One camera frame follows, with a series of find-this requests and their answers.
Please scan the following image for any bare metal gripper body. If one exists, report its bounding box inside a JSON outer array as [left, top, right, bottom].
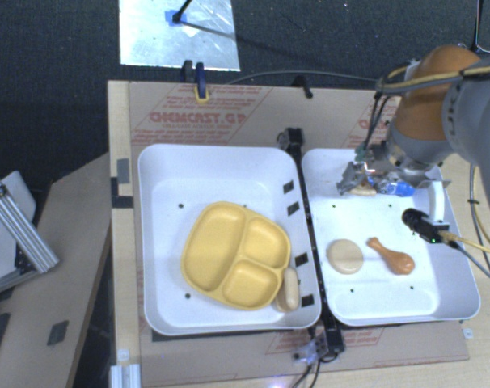
[[364, 143, 437, 186]]

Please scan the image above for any beige pizza slice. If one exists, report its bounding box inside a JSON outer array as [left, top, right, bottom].
[[348, 183, 378, 198]]

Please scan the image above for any clear plastic bottle blue label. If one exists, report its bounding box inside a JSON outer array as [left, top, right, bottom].
[[368, 175, 416, 198]]

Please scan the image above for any thin black and white rod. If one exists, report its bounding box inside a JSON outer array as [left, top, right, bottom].
[[291, 145, 336, 333]]

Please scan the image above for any beige round biscuit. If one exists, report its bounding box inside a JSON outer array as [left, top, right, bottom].
[[325, 238, 365, 276]]

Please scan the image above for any brown chicken drumstick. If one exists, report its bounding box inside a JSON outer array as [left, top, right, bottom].
[[365, 236, 416, 276]]

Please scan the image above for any white plastic tray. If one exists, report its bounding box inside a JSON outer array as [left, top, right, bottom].
[[137, 143, 323, 336], [301, 147, 482, 327]]

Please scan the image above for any beige bread roll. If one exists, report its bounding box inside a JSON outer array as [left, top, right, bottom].
[[274, 267, 302, 314]]

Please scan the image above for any yellow divided plate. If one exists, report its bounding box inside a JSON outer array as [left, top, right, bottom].
[[180, 200, 293, 312]]

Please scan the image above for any brown cardboard board red print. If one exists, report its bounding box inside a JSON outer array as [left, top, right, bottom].
[[127, 80, 471, 388]]

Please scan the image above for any black cylinder on white bracket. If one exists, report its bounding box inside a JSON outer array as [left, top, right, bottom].
[[401, 178, 450, 244]]

